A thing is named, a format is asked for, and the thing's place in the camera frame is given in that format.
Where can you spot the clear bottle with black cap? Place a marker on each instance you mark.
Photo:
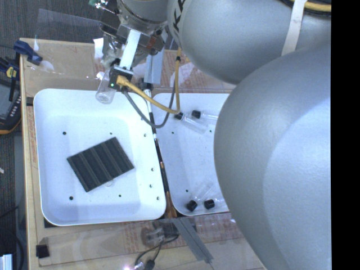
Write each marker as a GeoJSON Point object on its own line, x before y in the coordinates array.
{"type": "Point", "coordinates": [194, 126]}
{"type": "Point", "coordinates": [191, 206]}
{"type": "Point", "coordinates": [209, 204]}
{"type": "Point", "coordinates": [196, 114]}

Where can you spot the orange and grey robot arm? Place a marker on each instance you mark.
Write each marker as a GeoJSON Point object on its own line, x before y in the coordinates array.
{"type": "Point", "coordinates": [253, 66]}

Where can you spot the clear plastic bottle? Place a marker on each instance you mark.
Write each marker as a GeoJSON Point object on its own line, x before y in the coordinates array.
{"type": "Point", "coordinates": [105, 93]}

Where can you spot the brown cardboard board red print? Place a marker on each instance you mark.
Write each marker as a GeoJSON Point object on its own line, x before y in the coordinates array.
{"type": "Point", "coordinates": [84, 243]}

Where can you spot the white plastic tray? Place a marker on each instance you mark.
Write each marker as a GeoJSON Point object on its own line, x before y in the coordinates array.
{"type": "Point", "coordinates": [92, 117]}
{"type": "Point", "coordinates": [188, 162]}

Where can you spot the black ribbed rectangular mat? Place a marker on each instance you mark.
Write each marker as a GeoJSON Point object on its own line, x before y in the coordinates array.
{"type": "Point", "coordinates": [99, 164]}

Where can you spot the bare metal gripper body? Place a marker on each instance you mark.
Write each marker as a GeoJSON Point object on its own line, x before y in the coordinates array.
{"type": "Point", "coordinates": [147, 31]}

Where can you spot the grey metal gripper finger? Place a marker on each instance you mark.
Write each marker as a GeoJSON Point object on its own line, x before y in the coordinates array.
{"type": "Point", "coordinates": [153, 69]}
{"type": "Point", "coordinates": [110, 49]}

